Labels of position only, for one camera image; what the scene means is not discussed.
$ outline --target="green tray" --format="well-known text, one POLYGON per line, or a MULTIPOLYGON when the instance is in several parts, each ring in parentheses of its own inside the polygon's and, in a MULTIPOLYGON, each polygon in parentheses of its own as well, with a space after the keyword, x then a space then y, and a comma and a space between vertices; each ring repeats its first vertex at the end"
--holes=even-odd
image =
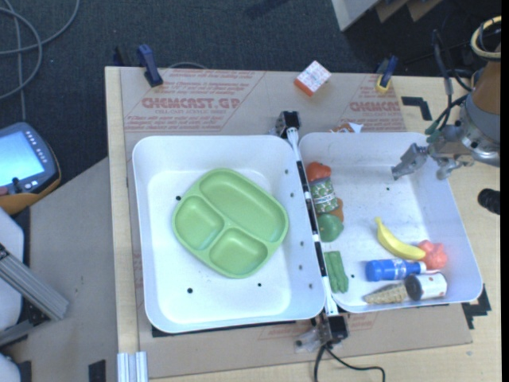
POLYGON ((253 275, 288 231, 288 215, 266 190, 230 169, 196 181, 173 212, 181 244, 212 269, 231 278, 253 275))

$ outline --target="wooden table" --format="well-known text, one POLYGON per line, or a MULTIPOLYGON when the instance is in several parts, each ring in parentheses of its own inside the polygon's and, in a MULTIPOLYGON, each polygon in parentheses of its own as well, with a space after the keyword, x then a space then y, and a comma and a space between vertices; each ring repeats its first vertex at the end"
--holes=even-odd
MULTIPOLYGON (((130 206, 126 187, 126 152, 122 118, 120 68, 105 70, 107 93, 108 146, 111 171, 112 222, 115 250, 115 285, 118 344, 120 353, 139 351, 138 323, 134 295, 134 269, 130 238, 130 206)), ((433 117, 445 106, 442 80, 428 77, 393 77, 394 89, 401 96, 422 97, 433 117)), ((429 122, 422 120, 415 107, 405 107, 400 100, 403 118, 409 131, 423 132, 429 122)), ((439 349, 419 349, 366 357, 350 358, 357 366, 378 365, 385 369, 387 380, 497 381, 502 380, 501 305, 500 305, 500 219, 477 203, 484 188, 499 189, 500 170, 476 163, 453 172, 449 179, 468 238, 476 254, 492 310, 474 320, 473 343, 439 349)), ((335 361, 322 361, 320 381, 381 380, 378 371, 356 372, 335 361)), ((313 379, 313 363, 249 368, 227 372, 179 376, 158 381, 259 381, 313 379)))

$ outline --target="yellow banana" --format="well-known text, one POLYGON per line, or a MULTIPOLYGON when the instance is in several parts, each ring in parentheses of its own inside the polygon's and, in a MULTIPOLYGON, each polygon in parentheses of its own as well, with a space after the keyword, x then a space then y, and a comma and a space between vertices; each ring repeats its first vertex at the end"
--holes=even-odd
POLYGON ((426 252, 417 246, 405 244, 382 223, 382 220, 377 216, 375 218, 377 225, 379 226, 377 231, 377 237, 379 242, 384 248, 386 248, 393 255, 408 260, 421 260, 425 257, 426 252))

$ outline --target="robotic hand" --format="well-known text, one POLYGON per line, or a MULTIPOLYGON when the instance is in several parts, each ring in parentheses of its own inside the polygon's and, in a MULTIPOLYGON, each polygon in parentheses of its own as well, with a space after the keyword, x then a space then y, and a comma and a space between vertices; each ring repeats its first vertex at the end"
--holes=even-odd
MULTIPOLYGON (((454 102, 451 100, 452 85, 447 82, 445 67, 439 62, 442 73, 446 78, 446 92, 449 105, 440 117, 426 130, 428 146, 417 146, 413 143, 401 157, 401 162, 392 167, 395 180, 401 176, 413 173, 424 165, 431 157, 439 166, 437 177, 441 180, 450 176, 454 169, 471 166, 474 162, 482 162, 490 166, 500 167, 500 74, 501 74, 501 45, 490 53, 481 49, 480 37, 486 28, 501 22, 501 17, 486 21, 472 35, 472 50, 483 59, 487 65, 474 76, 474 88, 469 93, 454 102), (460 105, 459 117, 454 124, 447 124, 452 107, 460 105)), ((479 201, 488 202, 492 212, 499 214, 498 205, 493 206, 493 193, 484 191, 479 201)))

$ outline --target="blue clamp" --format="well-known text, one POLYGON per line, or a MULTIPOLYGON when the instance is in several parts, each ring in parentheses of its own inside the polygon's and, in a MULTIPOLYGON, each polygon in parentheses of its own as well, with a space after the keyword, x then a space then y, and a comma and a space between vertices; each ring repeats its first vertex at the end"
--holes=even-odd
POLYGON ((396 65, 398 64, 398 58, 394 55, 389 59, 385 60, 376 73, 380 73, 382 75, 376 81, 375 89, 381 93, 386 93, 390 87, 390 78, 396 69, 396 65))
POLYGON ((146 67, 145 78, 149 81, 150 86, 154 87, 162 85, 163 80, 157 71, 157 65, 153 58, 152 49, 147 44, 143 44, 138 47, 136 53, 138 54, 140 64, 143 67, 146 67))

